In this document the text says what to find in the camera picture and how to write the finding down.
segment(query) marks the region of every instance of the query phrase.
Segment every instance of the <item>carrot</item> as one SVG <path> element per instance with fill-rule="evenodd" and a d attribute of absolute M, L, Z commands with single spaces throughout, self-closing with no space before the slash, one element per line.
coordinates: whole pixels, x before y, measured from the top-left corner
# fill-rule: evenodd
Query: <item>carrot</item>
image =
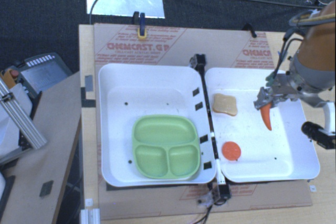
<path fill-rule="evenodd" d="M 264 124 L 266 125 L 267 129 L 272 131 L 272 126 L 271 126 L 271 119 L 269 116 L 269 111 L 271 109 L 272 104 L 268 103 L 264 105 L 262 108 L 260 108 L 260 113 L 262 120 L 264 121 Z"/>

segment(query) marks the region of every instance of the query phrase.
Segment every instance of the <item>white tray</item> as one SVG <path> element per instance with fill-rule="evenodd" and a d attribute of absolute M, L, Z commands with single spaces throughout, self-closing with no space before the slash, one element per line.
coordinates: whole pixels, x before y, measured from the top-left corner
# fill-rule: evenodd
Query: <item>white tray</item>
<path fill-rule="evenodd" d="M 145 66 L 111 63 L 99 71 L 102 174 L 117 187 L 203 184 L 216 174 L 202 81 L 190 67 Z M 195 110 L 195 105 L 203 104 Z M 201 143 L 201 165 L 184 180 L 151 179 L 136 168 L 132 155 L 132 127 L 145 115 L 168 114 L 191 120 Z"/>
<path fill-rule="evenodd" d="M 286 101 L 271 109 L 269 131 L 253 101 L 271 70 L 211 68 L 205 75 L 210 105 L 216 93 L 233 95 L 238 114 L 212 111 L 221 169 L 234 182 L 313 179 L 320 171 L 314 144 L 301 131 L 306 121 L 300 101 Z M 222 155 L 222 145 L 236 142 L 238 161 Z"/>

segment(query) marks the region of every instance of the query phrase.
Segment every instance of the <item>toy bread slice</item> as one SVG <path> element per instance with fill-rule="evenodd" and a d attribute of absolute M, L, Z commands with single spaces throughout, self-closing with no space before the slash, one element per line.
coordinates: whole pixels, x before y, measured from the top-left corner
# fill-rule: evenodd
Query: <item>toy bread slice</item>
<path fill-rule="evenodd" d="M 238 113 L 236 98 L 234 96 L 217 93 L 214 95 L 212 109 L 216 113 L 225 113 L 235 116 Z"/>

